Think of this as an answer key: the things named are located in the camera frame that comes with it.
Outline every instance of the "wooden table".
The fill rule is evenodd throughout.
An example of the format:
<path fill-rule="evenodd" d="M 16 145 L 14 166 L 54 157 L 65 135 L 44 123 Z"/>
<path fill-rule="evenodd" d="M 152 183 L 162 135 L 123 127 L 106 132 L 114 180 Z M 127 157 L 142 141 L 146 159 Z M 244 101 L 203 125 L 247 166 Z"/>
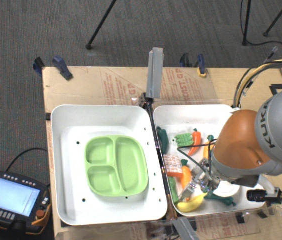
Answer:
<path fill-rule="evenodd" d="M 59 105 L 136 105 L 139 97 L 147 89 L 147 67 L 68 67 L 73 79 L 67 81 L 56 67 L 42 70 L 44 103 L 47 118 Z M 154 106 L 233 104 L 235 89 L 246 68 L 209 68 L 206 78 L 199 77 L 197 68 L 163 68 L 161 97 Z M 259 75 L 247 95 L 242 99 L 243 109 L 258 111 L 261 105 L 272 96 L 269 86 L 282 84 L 282 71 L 269 69 Z M 56 239 L 70 240 L 72 236 L 88 239 L 147 239 L 149 229 L 146 224 L 107 225 L 95 227 L 62 227 L 56 203 L 55 170 L 53 163 L 53 141 L 51 121 L 46 121 L 49 169 L 53 208 L 53 225 Z M 282 175 L 267 176 L 276 187 L 282 190 Z M 224 224 L 198 229 L 201 239 L 281 239 L 282 205 L 273 211 L 275 215 L 261 219 L 250 216 L 244 230 L 233 224 Z"/>

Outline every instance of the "gray carpet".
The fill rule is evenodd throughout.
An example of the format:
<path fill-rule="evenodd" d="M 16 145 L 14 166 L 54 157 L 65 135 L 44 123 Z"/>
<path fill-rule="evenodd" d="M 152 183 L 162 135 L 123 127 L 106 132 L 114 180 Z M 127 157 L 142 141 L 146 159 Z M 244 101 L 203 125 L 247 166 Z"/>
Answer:
<path fill-rule="evenodd" d="M 179 67 L 184 53 L 207 68 L 259 66 L 274 47 L 282 59 L 282 0 L 117 0 L 86 49 L 112 0 L 0 0 L 0 170 L 29 148 L 47 148 L 42 78 L 33 70 L 61 56 L 68 66 L 147 67 L 153 47 L 163 48 L 164 67 Z M 31 151 L 11 172 L 49 183 L 48 157 Z M 0 240 L 10 237 L 0 230 Z M 40 236 L 54 239 L 52 220 Z"/>

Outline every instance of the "red chili pepper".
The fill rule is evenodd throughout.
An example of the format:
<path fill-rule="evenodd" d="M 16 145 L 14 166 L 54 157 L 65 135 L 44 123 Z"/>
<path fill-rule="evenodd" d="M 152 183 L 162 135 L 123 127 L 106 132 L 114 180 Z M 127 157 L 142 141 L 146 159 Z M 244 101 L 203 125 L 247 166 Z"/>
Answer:
<path fill-rule="evenodd" d="M 192 138 L 193 138 L 193 146 L 188 153 L 188 156 L 192 156 L 198 149 L 199 147 L 196 145 L 201 144 L 201 132 L 199 132 L 197 129 L 194 129 L 194 132 L 192 133 Z"/>

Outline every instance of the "display screen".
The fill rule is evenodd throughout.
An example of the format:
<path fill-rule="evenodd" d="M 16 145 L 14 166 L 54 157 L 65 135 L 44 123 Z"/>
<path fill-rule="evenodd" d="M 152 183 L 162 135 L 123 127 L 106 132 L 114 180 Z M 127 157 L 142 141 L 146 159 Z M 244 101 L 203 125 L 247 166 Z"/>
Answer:
<path fill-rule="evenodd" d="M 0 178 L 0 208 L 29 217 L 40 190 Z"/>

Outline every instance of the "white tray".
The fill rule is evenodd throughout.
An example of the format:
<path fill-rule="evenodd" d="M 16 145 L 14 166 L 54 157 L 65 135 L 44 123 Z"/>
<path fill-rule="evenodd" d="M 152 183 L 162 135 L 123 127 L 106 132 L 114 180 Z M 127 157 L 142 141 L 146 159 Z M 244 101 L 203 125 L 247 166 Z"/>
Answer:
<path fill-rule="evenodd" d="M 167 153 L 169 155 L 179 156 L 180 159 L 187 159 L 183 154 L 177 151 L 177 143 L 174 140 L 176 135 L 192 133 L 196 128 L 201 132 L 202 144 L 208 141 L 208 135 L 213 135 L 215 139 L 231 117 L 233 109 L 228 105 L 214 104 L 214 105 L 163 105 L 154 110 L 153 118 L 156 127 L 161 127 L 166 130 L 169 138 L 169 147 Z M 192 155 L 191 157 L 197 162 L 203 159 L 203 147 Z M 187 164 L 192 170 L 195 167 L 194 162 L 190 161 Z M 178 213 L 187 216 L 201 216 L 218 213 L 253 210 L 258 209 L 264 205 L 262 202 L 251 202 L 247 200 L 247 191 L 253 188 L 241 186 L 238 192 L 233 195 L 233 201 L 236 206 L 227 206 L 217 200 L 204 200 L 202 205 L 193 212 L 180 212 L 177 207 L 174 207 Z M 177 182 L 178 195 L 182 192 L 181 184 Z M 194 195 L 201 194 L 201 190 L 195 191 Z"/>
<path fill-rule="evenodd" d="M 148 113 L 138 106 L 61 105 L 51 114 L 57 211 L 71 226 L 154 221 L 168 204 Z M 142 146 L 148 185 L 137 195 L 108 197 L 89 187 L 85 147 L 89 140 L 125 135 Z"/>

